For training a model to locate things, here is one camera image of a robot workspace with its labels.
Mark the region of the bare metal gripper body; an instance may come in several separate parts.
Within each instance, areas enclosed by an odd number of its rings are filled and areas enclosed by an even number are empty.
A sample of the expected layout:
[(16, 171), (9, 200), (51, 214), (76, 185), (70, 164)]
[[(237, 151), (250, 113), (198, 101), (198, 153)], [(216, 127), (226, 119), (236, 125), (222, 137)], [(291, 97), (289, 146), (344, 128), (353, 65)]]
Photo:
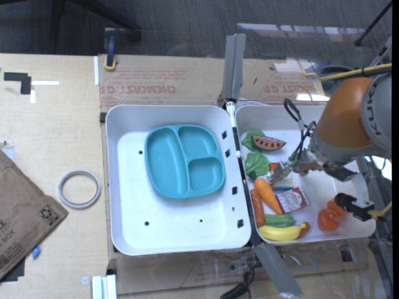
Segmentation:
[(311, 149), (302, 150), (301, 154), (293, 152), (289, 156), (290, 169), (300, 175), (306, 175), (309, 171), (323, 171), (326, 162), (325, 155)]

